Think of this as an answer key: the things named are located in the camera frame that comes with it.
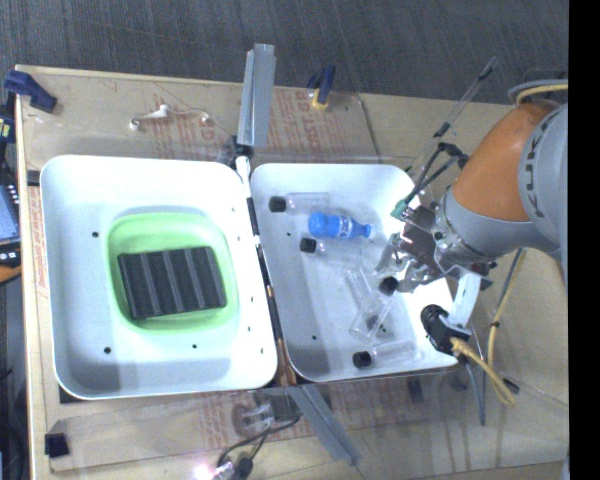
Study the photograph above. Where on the brown cardboard board red print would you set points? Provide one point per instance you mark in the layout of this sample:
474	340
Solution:
105	433

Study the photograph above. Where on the white plastic tray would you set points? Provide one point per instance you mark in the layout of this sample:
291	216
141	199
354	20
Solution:
325	318
80	268

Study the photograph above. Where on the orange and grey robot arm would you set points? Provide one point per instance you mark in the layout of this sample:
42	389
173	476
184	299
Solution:
500	178

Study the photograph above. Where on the clear plastic bottle black cap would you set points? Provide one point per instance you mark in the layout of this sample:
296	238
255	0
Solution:
357	285
387	352
380	305
330	249
305	201

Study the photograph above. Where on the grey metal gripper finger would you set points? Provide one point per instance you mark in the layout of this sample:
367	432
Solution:
391	254
420	277

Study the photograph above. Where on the black ribbed rectangular block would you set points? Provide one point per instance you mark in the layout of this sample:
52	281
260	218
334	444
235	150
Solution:
172	283

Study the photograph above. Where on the green plate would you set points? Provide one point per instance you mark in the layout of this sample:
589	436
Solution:
172	225

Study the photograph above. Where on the blue plastic bottle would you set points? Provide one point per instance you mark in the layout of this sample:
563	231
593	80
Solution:
332	225

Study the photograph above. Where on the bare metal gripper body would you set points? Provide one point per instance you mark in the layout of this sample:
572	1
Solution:
420	235

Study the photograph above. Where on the black cylinder on white bracket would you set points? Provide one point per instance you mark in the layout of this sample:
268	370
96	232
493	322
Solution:
440	325

